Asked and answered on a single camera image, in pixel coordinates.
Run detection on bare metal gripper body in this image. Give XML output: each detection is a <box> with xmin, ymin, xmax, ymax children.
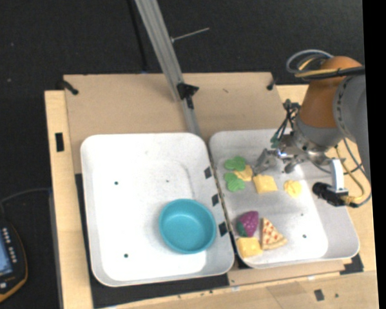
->
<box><xmin>275</xmin><ymin>132</ymin><xmax>332</xmax><ymax>169</ymax></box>

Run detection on yellow lumpy toy food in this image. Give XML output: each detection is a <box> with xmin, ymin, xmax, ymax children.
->
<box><xmin>234</xmin><ymin>164</ymin><xmax>255</xmax><ymax>183</ymax></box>
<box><xmin>284</xmin><ymin>179</ymin><xmax>303</xmax><ymax>199</ymax></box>

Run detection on yellow square biscuit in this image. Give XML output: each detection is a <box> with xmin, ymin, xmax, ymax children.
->
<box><xmin>252</xmin><ymin>173</ymin><xmax>278</xmax><ymax>195</ymax></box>
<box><xmin>235</xmin><ymin>235</ymin><xmax>264</xmax><ymax>259</ymax></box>

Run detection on green broccoli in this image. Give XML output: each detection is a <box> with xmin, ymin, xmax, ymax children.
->
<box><xmin>224</xmin><ymin>155</ymin><xmax>247</xmax><ymax>174</ymax></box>
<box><xmin>224</xmin><ymin>171</ymin><xmax>247</xmax><ymax>193</ymax></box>

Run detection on white plastic tray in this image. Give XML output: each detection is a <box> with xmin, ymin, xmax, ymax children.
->
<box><xmin>207</xmin><ymin>123</ymin><xmax>362</xmax><ymax>272</ymax></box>
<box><xmin>79</xmin><ymin>127</ymin><xmax>236</xmax><ymax>288</ymax></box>

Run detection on purple grapes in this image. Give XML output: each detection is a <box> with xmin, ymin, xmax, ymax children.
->
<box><xmin>235</xmin><ymin>210</ymin><xmax>261</xmax><ymax>239</ymax></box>

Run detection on pizza slice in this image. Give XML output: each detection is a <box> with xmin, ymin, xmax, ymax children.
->
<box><xmin>259</xmin><ymin>215</ymin><xmax>289</xmax><ymax>251</ymax></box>

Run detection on teal bowl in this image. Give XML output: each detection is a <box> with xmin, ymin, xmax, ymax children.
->
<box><xmin>157</xmin><ymin>197</ymin><xmax>218</xmax><ymax>256</ymax></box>

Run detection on brown cardboard board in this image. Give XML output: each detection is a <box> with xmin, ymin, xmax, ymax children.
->
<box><xmin>62</xmin><ymin>59</ymin><xmax>354</xmax><ymax>295</ymax></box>

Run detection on black cylinder on white bracket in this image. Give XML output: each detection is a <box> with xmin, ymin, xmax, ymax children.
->
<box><xmin>310</xmin><ymin>157</ymin><xmax>351</xmax><ymax>209</ymax></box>

